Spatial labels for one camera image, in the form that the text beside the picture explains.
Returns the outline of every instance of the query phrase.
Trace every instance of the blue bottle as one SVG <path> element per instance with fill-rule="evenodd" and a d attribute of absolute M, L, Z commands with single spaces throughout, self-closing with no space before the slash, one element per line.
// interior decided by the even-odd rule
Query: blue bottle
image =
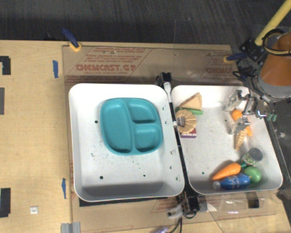
<path fill-rule="evenodd" d="M 242 188 L 250 184 L 250 177 L 243 173 L 231 175 L 224 178 L 222 181 L 215 181 L 212 183 L 214 190 L 224 188 L 227 190 Z"/>

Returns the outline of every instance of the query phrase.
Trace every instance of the wooden surface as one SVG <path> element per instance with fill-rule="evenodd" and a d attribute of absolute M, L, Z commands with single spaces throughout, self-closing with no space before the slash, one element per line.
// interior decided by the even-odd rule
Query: wooden surface
<path fill-rule="evenodd" d="M 0 189 L 11 188 L 11 213 L 0 218 L 0 233 L 60 232 L 62 223 L 73 221 L 63 77 L 62 46 L 66 42 L 0 41 L 0 55 L 11 58 L 12 75 L 1 74 L 5 110 L 0 115 Z M 95 46 L 97 43 L 86 43 Z M 99 43 L 100 46 L 161 47 L 172 44 Z M 216 45 L 190 45 L 215 49 Z M 54 78 L 52 61 L 59 64 Z M 66 195 L 62 179 L 66 179 Z M 30 207 L 39 213 L 31 214 Z M 282 202 L 276 214 L 219 222 L 224 232 L 291 232 Z M 215 222 L 186 224 L 183 232 L 222 232 Z M 123 231 L 153 232 L 152 229 Z"/>

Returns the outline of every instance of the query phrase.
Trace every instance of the toy carrot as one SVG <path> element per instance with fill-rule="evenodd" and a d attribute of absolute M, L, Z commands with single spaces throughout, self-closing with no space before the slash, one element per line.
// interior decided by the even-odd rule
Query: toy carrot
<path fill-rule="evenodd" d="M 215 180 L 219 180 L 230 175 L 238 174 L 241 171 L 241 168 L 242 168 L 241 165 L 239 165 L 238 163 L 236 162 L 231 163 L 225 168 L 221 169 L 219 172 L 217 172 L 213 176 L 212 180 L 215 181 Z"/>
<path fill-rule="evenodd" d="M 234 109 L 232 111 L 232 118 L 234 119 L 234 121 L 237 121 L 237 119 L 242 117 L 242 116 L 243 116 L 243 114 L 240 110 Z M 252 131 L 251 131 L 249 126 L 246 127 L 246 130 L 247 130 L 247 135 L 252 136 Z"/>

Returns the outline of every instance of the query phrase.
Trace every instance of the bread slice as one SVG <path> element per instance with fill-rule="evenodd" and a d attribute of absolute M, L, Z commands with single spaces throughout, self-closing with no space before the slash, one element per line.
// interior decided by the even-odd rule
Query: bread slice
<path fill-rule="evenodd" d="M 195 93 L 193 96 L 185 100 L 179 105 L 179 108 L 202 110 L 202 96 L 199 92 Z"/>

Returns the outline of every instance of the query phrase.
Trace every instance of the black corner marker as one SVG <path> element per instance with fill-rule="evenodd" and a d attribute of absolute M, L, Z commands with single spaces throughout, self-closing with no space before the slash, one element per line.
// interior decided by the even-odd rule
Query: black corner marker
<path fill-rule="evenodd" d="M 11 75 L 11 59 L 9 56 L 0 56 L 2 63 L 2 75 Z"/>
<path fill-rule="evenodd" d="M 8 217 L 11 213 L 11 189 L 1 188 L 0 217 Z"/>

